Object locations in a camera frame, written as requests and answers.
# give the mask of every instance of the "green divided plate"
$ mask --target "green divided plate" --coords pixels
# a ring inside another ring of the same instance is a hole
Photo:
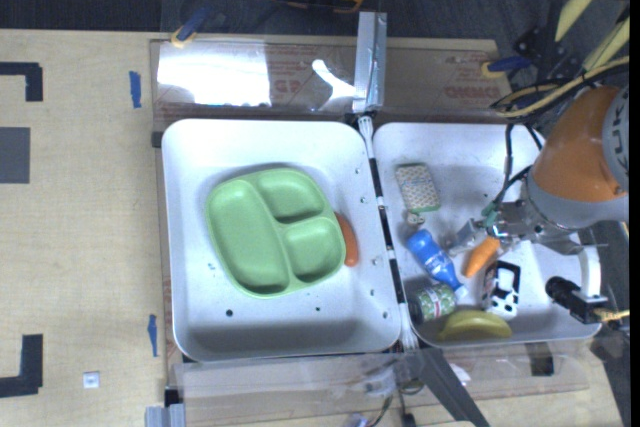
[[[275,168],[223,182],[206,202],[209,234],[236,287],[275,297],[311,286],[342,266],[340,225],[306,173]]]

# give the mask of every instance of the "black wire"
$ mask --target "black wire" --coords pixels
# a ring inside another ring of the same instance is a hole
[[[575,95],[577,95],[580,91],[582,91],[583,88],[585,87],[593,87],[593,85],[598,82],[599,80],[602,79],[606,79],[609,77],[613,77],[615,75],[620,75],[622,73],[626,73],[629,71],[629,64],[628,63],[623,63],[623,64],[619,64],[617,66],[614,66],[612,68],[609,68],[607,70],[604,70],[600,73],[598,73],[597,75],[594,75],[592,77],[589,77],[589,79],[584,80],[584,82],[582,82],[581,84],[576,85],[576,87],[569,89],[568,91],[566,91],[565,93],[563,93],[562,95],[558,96],[557,98],[555,98],[554,100],[552,100],[551,102],[547,103],[546,105],[536,109],[535,111],[521,116],[519,118],[513,119],[513,122],[516,123],[522,123],[522,124],[528,124],[528,123],[532,123],[534,121],[536,121],[542,114],[544,114],[545,112],[557,107],[559,104],[561,104],[562,102],[566,101],[568,98],[573,97]],[[514,101],[514,103],[512,103],[511,105],[507,106],[507,108],[523,108],[526,107],[526,105],[530,105],[532,103],[535,103],[537,101],[542,100],[546,95],[552,93],[553,91],[555,91],[557,88],[554,89],[549,89],[547,91],[539,91],[537,90],[537,88],[539,86],[545,86],[545,85],[556,85],[558,87],[563,86],[564,84],[567,84],[568,82],[570,82],[572,79],[568,79],[568,78],[561,78],[561,79],[552,79],[552,80],[543,80],[540,82],[537,82],[535,84],[532,84],[529,87],[533,87],[536,88],[535,91],[532,91],[530,94],[523,96],[521,98],[518,98]],[[503,97],[502,99],[498,100],[497,102],[494,102],[493,104],[491,104],[491,108],[498,108],[498,107],[502,107],[504,106],[503,102],[506,98],[508,98],[510,95],[507,95],[506,97]]]
[[[404,397],[402,396],[402,390],[398,390],[398,398],[400,399],[400,407],[402,408],[402,416],[407,413],[407,404],[404,401]]]
[[[511,171],[513,170],[513,144],[511,142],[511,133],[513,132],[513,123],[509,123],[504,131],[505,146],[507,148],[507,160],[504,169],[504,182],[502,187],[504,188],[511,177]]]
[[[389,410],[389,407],[391,406],[392,402],[393,402],[393,395],[389,395],[386,399],[384,399],[384,403],[382,404],[382,409],[380,410],[380,413],[378,413],[378,416],[376,417],[375,420],[373,420],[371,423],[367,423],[366,427],[375,427],[376,425],[378,425],[382,421],[382,418],[384,417],[385,413]]]
[[[498,193],[498,195],[494,198],[493,203],[498,205],[502,202],[505,194],[511,188],[511,186],[519,180],[522,180],[527,173],[531,169],[531,166],[527,166],[524,169],[521,169],[517,174],[513,175],[502,188],[502,190]]]
[[[540,141],[540,138],[538,137],[538,134],[536,134],[536,131],[533,129],[533,127],[529,123],[525,123],[524,126],[527,129],[527,132],[529,132],[529,134],[531,135],[531,138],[533,139],[533,142],[536,143],[536,146],[538,147],[538,150],[541,150],[542,149],[542,142]]]
[[[415,389],[409,391],[407,389],[406,386],[404,386],[403,388],[400,389],[400,393],[402,393],[402,395],[417,395],[418,393],[420,393],[422,390],[424,389],[424,383],[420,382],[418,386],[415,387]]]

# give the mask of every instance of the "clear plastic panel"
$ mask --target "clear plastic panel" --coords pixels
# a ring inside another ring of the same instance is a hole
[[[340,119],[383,99],[383,13],[163,0],[161,25],[170,36],[151,44],[156,130],[187,117]]]
[[[445,364],[459,381],[450,383],[450,393],[455,396],[460,383],[475,401],[589,388],[594,357],[586,347],[556,343],[541,349],[545,351],[541,357],[552,366],[544,376],[533,375],[536,354],[524,346],[445,352]],[[173,366],[172,385],[185,404],[188,425],[205,420],[213,426],[323,417],[317,425],[343,426],[353,413],[375,418],[386,399],[392,410],[404,405],[416,412],[438,405],[423,379],[424,372],[439,372],[424,364],[428,358],[423,355],[430,350],[184,363]],[[453,420],[440,407],[429,413],[430,422]],[[513,414],[518,423],[518,412]]]

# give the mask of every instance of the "toy carrot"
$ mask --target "toy carrot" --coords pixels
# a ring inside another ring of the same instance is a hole
[[[463,274],[465,277],[470,278],[480,269],[482,269],[487,262],[496,254],[500,248],[500,240],[495,237],[487,237],[471,252],[467,267]]]
[[[341,216],[337,212],[334,213],[336,215],[338,223],[340,224],[342,236],[344,237],[344,243],[347,247],[344,264],[347,267],[354,267],[359,260],[358,242],[356,241],[356,235],[355,233],[353,233],[353,229],[351,228],[349,221],[347,221],[345,217]]]

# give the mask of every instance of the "blue bottle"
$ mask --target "blue bottle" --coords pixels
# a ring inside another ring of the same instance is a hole
[[[449,285],[458,299],[467,295],[467,287],[458,281],[451,258],[433,240],[431,233],[425,229],[417,231],[407,240],[407,247],[433,279]]]

